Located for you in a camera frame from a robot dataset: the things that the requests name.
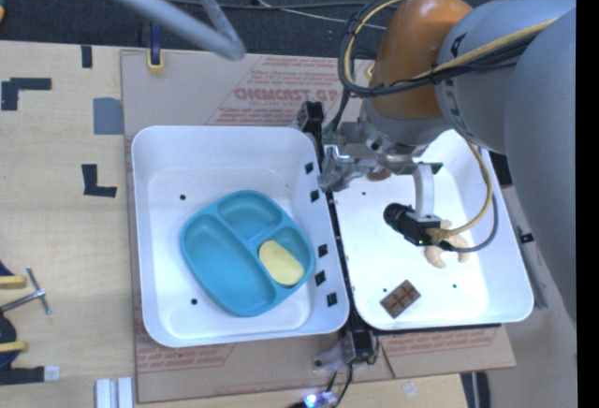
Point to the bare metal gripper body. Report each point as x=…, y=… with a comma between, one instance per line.
x=362, y=149

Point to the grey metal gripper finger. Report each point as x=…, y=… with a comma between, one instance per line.
x=328, y=177
x=347, y=173

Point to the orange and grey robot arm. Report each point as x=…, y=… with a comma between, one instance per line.
x=515, y=83

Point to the yellow toy potato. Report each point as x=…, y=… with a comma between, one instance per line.
x=281, y=263

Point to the tan toy croissant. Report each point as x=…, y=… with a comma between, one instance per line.
x=436, y=256

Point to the blue divided plate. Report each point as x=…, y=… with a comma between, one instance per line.
x=220, y=256

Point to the brown chocolate biscuit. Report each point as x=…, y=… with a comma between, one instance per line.
x=400, y=298

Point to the brown cardboard board, red print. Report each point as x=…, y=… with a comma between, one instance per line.
x=196, y=92

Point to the white plastic tray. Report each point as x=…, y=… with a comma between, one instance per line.
x=164, y=233
x=468, y=294

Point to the black cylinder on white bracket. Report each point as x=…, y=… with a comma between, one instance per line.
x=406, y=222

